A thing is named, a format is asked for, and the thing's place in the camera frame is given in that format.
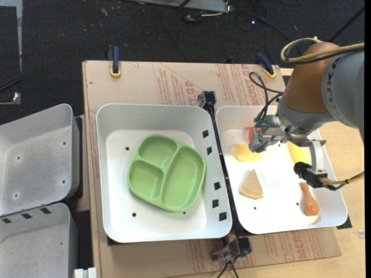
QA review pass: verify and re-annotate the black cylinder on white bracket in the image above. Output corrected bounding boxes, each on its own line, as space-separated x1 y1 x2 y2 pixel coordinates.
293 139 330 188

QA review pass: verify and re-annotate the thin black rod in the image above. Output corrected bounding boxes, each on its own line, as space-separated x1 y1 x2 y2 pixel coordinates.
206 103 242 240

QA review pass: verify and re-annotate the brown cardboard board red print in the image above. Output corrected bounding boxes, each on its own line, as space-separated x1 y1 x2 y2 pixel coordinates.
82 60 342 278

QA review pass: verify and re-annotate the tan pizza slice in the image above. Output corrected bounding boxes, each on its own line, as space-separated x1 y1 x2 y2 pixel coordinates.
238 169 264 200

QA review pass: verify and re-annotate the black block with thin wires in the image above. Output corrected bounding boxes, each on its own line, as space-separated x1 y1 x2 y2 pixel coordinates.
198 90 217 108
210 236 252 262

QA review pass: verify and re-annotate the yellow round biscuit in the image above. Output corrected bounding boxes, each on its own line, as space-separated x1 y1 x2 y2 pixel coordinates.
234 143 262 163

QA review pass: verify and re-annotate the orange chicken drumstick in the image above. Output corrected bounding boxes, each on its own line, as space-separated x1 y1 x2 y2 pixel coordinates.
300 182 321 217

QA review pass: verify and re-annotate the white plastic tray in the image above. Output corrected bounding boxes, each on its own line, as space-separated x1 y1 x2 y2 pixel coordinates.
96 103 233 243
216 105 348 235

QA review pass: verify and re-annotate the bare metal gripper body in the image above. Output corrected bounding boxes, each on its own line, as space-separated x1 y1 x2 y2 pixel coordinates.
250 115 313 147

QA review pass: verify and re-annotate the yellow corn cob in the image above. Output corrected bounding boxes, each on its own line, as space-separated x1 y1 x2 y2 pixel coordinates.
288 141 311 166

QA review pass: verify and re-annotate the green divided plate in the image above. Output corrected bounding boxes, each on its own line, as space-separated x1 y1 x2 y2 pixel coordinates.
126 134 207 213

